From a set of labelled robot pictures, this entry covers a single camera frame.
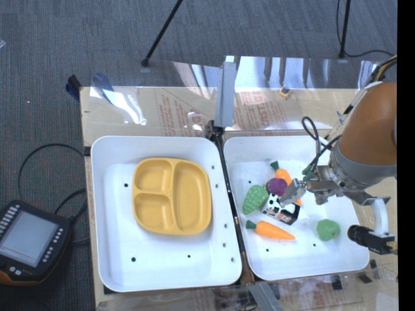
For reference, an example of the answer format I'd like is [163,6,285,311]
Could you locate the orange carrot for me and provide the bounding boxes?
[245,220,296,242]
[270,160,303,207]

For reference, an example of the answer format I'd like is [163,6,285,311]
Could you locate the yellow divided plate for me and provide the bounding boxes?
[131,157,213,236]

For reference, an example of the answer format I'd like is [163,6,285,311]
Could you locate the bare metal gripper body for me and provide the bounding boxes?
[303,165,345,197]

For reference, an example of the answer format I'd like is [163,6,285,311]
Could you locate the green grapes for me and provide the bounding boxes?
[242,184,270,216]

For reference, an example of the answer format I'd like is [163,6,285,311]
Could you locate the black cylinder on white bracket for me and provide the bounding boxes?
[347,196,397,256]

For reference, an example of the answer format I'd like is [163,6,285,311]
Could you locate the black block with thin wires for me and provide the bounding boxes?
[204,120,224,139]

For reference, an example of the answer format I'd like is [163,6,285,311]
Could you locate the brown cardboard board red print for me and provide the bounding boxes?
[79,86,397,311]

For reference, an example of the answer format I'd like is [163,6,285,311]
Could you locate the black and white carton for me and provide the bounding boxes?
[261,192,302,226]

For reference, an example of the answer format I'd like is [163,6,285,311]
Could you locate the black stand leg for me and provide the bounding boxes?
[141,0,192,67]
[338,0,355,59]

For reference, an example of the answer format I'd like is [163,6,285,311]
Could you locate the white plastic tray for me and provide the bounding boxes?
[222,135,371,282]
[89,135,243,294]

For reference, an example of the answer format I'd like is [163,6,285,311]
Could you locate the purple grapes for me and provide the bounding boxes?
[265,177,289,197]

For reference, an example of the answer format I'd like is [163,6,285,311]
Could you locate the green pepper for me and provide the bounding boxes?
[316,218,341,242]

